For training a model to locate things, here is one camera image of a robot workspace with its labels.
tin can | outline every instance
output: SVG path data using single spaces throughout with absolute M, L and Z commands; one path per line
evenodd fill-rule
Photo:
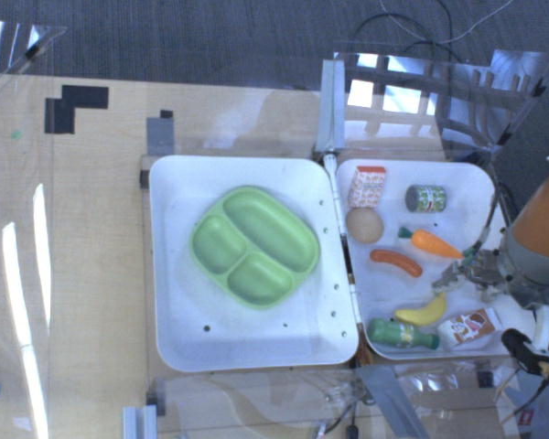
M 446 208 L 447 195 L 439 186 L 410 186 L 404 202 L 409 211 L 438 212 Z

green plate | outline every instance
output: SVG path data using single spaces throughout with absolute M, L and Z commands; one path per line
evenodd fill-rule
M 236 188 L 215 203 L 195 224 L 189 251 L 226 293 L 261 309 L 289 296 L 319 259 L 313 231 L 257 187 Z

popcorn box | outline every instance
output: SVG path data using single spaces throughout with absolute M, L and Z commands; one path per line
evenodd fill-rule
M 352 208 L 371 208 L 378 204 L 386 170 L 382 166 L 357 166 L 351 181 L 348 202 Z

green bottle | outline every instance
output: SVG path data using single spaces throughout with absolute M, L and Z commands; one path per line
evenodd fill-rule
M 368 324 L 368 339 L 372 343 L 384 343 L 398 348 L 427 347 L 437 349 L 439 337 L 425 334 L 409 324 L 387 322 L 381 318 L 374 318 Z

toy banana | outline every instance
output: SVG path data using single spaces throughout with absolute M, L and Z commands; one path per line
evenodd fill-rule
M 394 317 L 406 324 L 428 326 L 436 322 L 447 309 L 446 294 L 439 293 L 430 303 L 418 309 L 397 309 Z

